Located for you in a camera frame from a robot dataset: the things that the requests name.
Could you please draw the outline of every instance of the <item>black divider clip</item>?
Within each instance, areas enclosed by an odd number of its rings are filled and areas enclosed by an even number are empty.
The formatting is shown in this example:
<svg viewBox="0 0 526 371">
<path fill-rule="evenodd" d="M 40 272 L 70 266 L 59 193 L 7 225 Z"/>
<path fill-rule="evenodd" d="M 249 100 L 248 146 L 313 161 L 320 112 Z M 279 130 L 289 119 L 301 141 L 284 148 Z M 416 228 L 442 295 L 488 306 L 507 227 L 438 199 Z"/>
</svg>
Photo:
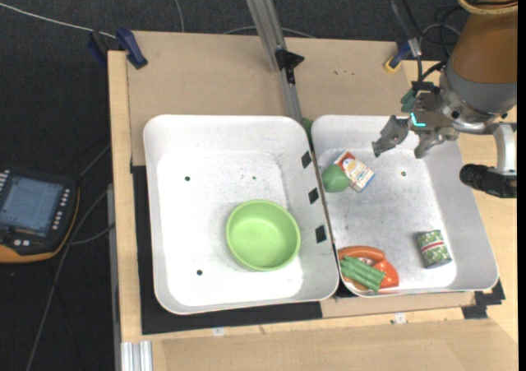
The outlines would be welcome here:
<svg viewBox="0 0 526 371">
<path fill-rule="evenodd" d="M 326 239 L 327 239 L 327 233 L 325 232 L 325 227 L 323 225 L 318 226 L 316 228 L 316 242 L 322 243 Z"/>
<path fill-rule="evenodd" d="M 312 162 L 311 154 L 306 151 L 305 154 L 302 156 L 302 166 L 305 169 L 308 165 L 310 165 Z"/>
<path fill-rule="evenodd" d="M 464 318 L 487 318 L 487 306 L 501 305 L 504 299 L 506 299 L 506 297 L 502 289 L 501 280 L 499 279 L 495 286 L 491 288 L 491 292 L 484 293 L 480 290 L 475 291 L 475 305 L 462 307 Z"/>
<path fill-rule="evenodd" d="M 314 203 L 318 198 L 320 198 L 320 194 L 318 193 L 318 188 L 313 188 L 309 192 L 309 202 Z"/>
<path fill-rule="evenodd" d="M 280 70 L 285 69 L 287 76 L 287 83 L 289 85 L 295 85 L 296 79 L 294 78 L 294 68 L 305 59 L 301 55 L 289 52 L 285 49 L 278 48 L 275 52 L 276 61 Z"/>
</svg>

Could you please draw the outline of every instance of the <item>green bowl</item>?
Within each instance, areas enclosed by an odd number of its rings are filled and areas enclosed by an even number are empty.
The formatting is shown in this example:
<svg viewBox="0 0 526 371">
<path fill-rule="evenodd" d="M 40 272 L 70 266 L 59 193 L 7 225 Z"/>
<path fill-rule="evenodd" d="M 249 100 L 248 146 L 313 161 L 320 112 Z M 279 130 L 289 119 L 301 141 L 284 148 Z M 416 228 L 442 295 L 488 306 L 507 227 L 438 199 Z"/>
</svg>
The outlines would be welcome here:
<svg viewBox="0 0 526 371">
<path fill-rule="evenodd" d="M 293 216 L 267 200 L 237 206 L 227 221 L 227 243 L 243 266 L 258 271 L 278 270 L 298 255 L 301 235 Z"/>
</svg>

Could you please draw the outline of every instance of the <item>gray floor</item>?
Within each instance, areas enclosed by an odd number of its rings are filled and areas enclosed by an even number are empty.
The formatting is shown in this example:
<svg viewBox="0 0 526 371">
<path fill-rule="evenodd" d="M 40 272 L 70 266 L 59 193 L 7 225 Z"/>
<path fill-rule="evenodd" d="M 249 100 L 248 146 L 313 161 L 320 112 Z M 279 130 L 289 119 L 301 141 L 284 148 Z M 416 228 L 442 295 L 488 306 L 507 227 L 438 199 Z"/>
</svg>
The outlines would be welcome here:
<svg viewBox="0 0 526 371">
<path fill-rule="evenodd" d="M 0 0 L 21 10 L 113 34 L 180 31 L 173 0 Z M 186 32 L 251 26 L 244 0 L 178 0 Z M 408 0 L 423 29 L 455 0 Z M 386 0 L 276 0 L 281 26 L 320 38 L 405 40 Z M 448 24 L 462 29 L 465 13 Z M 78 174 L 108 140 L 106 71 L 87 50 L 88 32 L 0 7 L 0 165 Z M 445 51 L 422 44 L 425 59 Z M 111 182 L 108 154 L 81 180 L 81 215 Z M 107 224 L 97 206 L 81 238 Z M 0 265 L 0 368 L 25 368 L 59 258 Z M 58 281 L 33 370 L 113 369 L 108 240 L 73 248 Z"/>
</svg>

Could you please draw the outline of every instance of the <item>green can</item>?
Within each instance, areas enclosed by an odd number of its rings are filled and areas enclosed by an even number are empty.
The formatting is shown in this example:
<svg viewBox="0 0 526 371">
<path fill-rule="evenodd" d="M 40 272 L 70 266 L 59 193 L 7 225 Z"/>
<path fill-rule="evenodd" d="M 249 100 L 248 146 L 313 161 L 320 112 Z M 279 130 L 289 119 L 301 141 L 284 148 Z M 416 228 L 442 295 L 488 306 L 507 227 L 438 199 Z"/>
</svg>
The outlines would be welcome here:
<svg viewBox="0 0 526 371">
<path fill-rule="evenodd" d="M 451 254 L 445 245 L 444 236 L 440 230 L 432 230 L 418 236 L 418 247 L 426 263 L 426 268 L 444 266 L 451 262 Z"/>
</svg>

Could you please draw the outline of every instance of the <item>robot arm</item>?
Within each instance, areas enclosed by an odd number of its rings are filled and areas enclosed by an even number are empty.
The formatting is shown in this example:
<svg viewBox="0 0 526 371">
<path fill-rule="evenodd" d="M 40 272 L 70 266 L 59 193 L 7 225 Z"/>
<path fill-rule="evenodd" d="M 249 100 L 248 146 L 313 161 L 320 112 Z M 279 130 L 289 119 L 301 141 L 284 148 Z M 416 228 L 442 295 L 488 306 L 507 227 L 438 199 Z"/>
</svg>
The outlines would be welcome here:
<svg viewBox="0 0 526 371">
<path fill-rule="evenodd" d="M 376 156 L 401 143 L 409 131 L 420 139 L 415 156 L 422 158 L 460 132 L 493 134 L 497 167 L 465 165 L 463 183 L 497 197 L 517 197 L 514 170 L 516 123 L 495 123 L 517 105 L 518 0 L 478 0 L 459 4 L 471 14 L 439 85 L 414 82 L 402 99 L 407 118 L 392 116 L 372 143 Z"/>
</svg>

